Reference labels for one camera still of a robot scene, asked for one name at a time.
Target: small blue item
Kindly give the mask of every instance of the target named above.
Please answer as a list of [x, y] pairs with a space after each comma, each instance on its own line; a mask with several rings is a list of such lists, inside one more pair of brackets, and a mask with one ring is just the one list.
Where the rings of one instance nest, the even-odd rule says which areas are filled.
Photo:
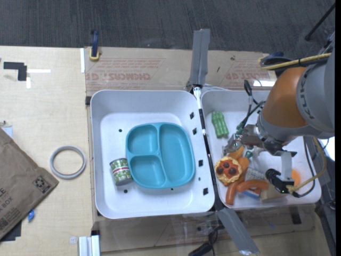
[[185, 129], [174, 123], [148, 123], [132, 128], [126, 138], [128, 166], [145, 188], [170, 188], [194, 176], [194, 154]]
[[28, 221], [31, 221], [34, 217], [34, 209], [30, 210], [30, 212], [28, 213], [27, 219]]

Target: hot dog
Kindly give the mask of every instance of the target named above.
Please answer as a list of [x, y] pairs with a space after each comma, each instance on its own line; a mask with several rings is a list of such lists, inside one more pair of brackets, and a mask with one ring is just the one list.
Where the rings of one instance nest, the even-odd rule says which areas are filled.
[[245, 180], [244, 176], [240, 176], [238, 180], [231, 183], [228, 187], [228, 190], [226, 192], [225, 201], [229, 205], [233, 205], [234, 202], [234, 194], [236, 193], [236, 187], [238, 184], [242, 183]]
[[265, 180], [250, 179], [250, 180], [246, 180], [246, 181], [238, 184], [236, 187], [236, 190], [241, 193], [244, 190], [247, 190], [249, 188], [267, 189], [268, 186], [269, 186], [269, 183]]

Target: white ring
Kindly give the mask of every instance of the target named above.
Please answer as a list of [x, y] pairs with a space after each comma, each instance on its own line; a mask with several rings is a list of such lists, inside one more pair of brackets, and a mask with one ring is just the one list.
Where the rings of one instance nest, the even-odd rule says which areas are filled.
[[[54, 165], [53, 165], [54, 158], [56, 157], [57, 154], [59, 154], [61, 151], [64, 151], [64, 150], [72, 150], [72, 151], [75, 151], [75, 152], [79, 153], [79, 155], [82, 157], [82, 159], [83, 159], [83, 164], [82, 164], [81, 168], [80, 168], [77, 172], [72, 173], [72, 174], [63, 174], [63, 173], [58, 172], [58, 171], [55, 169], [55, 167], [54, 167]], [[53, 172], [56, 176], [58, 176], [58, 177], [60, 177], [60, 178], [63, 178], [63, 179], [73, 179], [73, 178], [79, 176], [79, 175], [84, 171], [85, 165], [86, 165], [86, 157], [85, 157], [85, 154], [83, 153], [83, 151], [82, 151], [80, 148], [78, 148], [77, 146], [73, 146], [73, 145], [66, 145], [66, 146], [61, 146], [61, 147], [57, 148], [57, 149], [52, 153], [52, 155], [51, 155], [51, 157], [50, 157], [50, 167], [51, 167], [52, 172]]]

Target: light wood surface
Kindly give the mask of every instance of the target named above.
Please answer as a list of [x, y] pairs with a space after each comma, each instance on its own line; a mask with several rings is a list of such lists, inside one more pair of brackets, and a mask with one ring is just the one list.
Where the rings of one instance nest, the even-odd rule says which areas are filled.
[[[50, 170], [51, 153], [76, 145], [89, 157], [85, 77], [80, 49], [0, 46], [0, 119], [13, 125], [14, 141], [41, 167]], [[17, 80], [17, 70], [3, 69], [4, 61], [24, 62], [28, 69], [50, 69], [30, 74], [31, 88]], [[81, 164], [75, 153], [55, 160], [64, 173]], [[23, 219], [21, 237], [0, 243], [0, 255], [77, 255], [72, 237], [89, 236], [93, 225], [89, 160], [85, 171], [59, 185], [35, 208], [31, 222]], [[254, 237], [260, 255], [330, 255], [321, 222], [312, 230]], [[200, 244], [116, 251], [103, 255], [188, 255]], [[215, 244], [216, 255], [241, 255], [233, 241]]]

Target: gray tape strip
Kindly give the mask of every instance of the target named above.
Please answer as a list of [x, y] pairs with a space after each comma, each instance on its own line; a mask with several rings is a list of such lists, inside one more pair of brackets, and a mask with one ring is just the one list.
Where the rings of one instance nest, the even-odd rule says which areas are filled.
[[259, 253], [259, 249], [233, 209], [224, 208], [217, 214], [241, 254]]

